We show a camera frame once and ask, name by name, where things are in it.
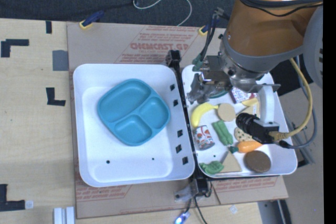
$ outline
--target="white tray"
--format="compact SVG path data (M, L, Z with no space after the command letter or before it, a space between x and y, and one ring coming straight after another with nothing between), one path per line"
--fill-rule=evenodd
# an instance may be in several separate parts
M75 69L74 96L79 171L93 187L190 177L194 157L174 72L163 65L85 64ZM140 146L118 140L98 116L99 99L126 79L151 86L171 112L167 126Z
M187 66L182 71L182 81L183 81L183 87L184 92L187 94L191 91L191 84L194 79L194 75L197 72L192 71L193 65ZM259 84L267 83L267 84L273 84L273 79L270 74L266 74L263 76L263 78L258 82ZM279 131L281 132L288 132L285 116L283 114L281 104L279 102L278 94L275 93L275 118L274 121L277 122L280 125ZM195 101L193 104L191 104L186 98L187 103L187 109L189 117L192 114L192 111L195 109L196 106L198 106L198 103ZM245 108L242 104L234 104L231 96L229 93L226 95L216 98L216 99L210 99L209 103L213 105L217 105L220 103L230 103L234 106L236 114L239 113L241 110ZM196 143L195 150L197 155L197 161L198 163L210 163L211 161L223 161L223 158L227 154L228 147L223 145L220 140L218 139L218 136L213 129L212 123L220 120L218 118L216 111L211 110L203 115L201 118L201 121L199 123L199 126L201 125L207 125L210 134L212 135L212 138L214 139L215 145L211 148L200 151L198 150L198 147ZM235 120L231 122L225 122L229 132L231 134L234 134L234 129L237 127ZM291 138L286 139L286 141L289 144L292 144ZM267 144L263 145L260 148L258 148L259 151L265 152L271 159L271 169L268 172L265 173L256 173L252 172L251 170L247 169L244 165L244 154L242 153L235 153L234 156L237 158L242 171L241 172L232 172L232 173L221 173L218 175L208 175L209 177L213 178L230 178L230 177L253 177L253 176L274 176L274 175L286 175L293 173L297 168L297 157L295 154L295 150L289 150L286 148L282 148L275 144Z

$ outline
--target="carrot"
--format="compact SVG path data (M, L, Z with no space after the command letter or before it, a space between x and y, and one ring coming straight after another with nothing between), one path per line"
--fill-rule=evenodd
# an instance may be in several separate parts
M237 144L237 146L230 146L229 150L234 153L236 151L240 153L247 153L251 152L253 150L256 150L257 148L261 147L262 144L258 141L241 141Z

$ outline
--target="toy banana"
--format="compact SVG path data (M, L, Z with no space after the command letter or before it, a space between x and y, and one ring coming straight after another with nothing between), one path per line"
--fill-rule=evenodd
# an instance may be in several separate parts
M211 109L218 109L218 106L217 105L212 105L210 103L203 103L203 104L200 104L199 106L197 106L194 109L193 113L191 114L191 125L192 125L192 127L193 128L198 127L198 124L201 120L202 115L205 112L208 112Z

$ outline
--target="white cable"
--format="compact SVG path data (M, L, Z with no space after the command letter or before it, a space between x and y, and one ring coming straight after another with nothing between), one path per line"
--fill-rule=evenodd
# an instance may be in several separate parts
M158 4L159 2L161 2L162 0L158 0L158 1L156 1L154 4L152 4L152 5L149 5L149 6L147 6L147 7L138 7L137 5L136 5L136 3L135 3L135 0L133 0L133 6L135 7L135 8L137 8L137 9L147 9L147 8L151 8L151 7L153 7L153 6L155 6L156 4ZM189 1L189 0L186 0L187 2L188 2L188 4L189 4L189 7L190 7L190 12L189 12L189 14L188 14L188 16L181 22L181 23L179 23L177 26L181 26L183 23L185 23L188 19L189 19L189 17L191 16L191 13L192 13L192 11L193 11L193 7L192 7L192 5L191 5L191 2Z

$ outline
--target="blue plate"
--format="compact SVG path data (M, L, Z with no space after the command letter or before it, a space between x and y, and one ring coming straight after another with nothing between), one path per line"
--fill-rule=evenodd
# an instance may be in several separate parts
M139 146L156 136L169 122L162 98L139 79L129 79L108 91L98 102L105 126L124 144Z

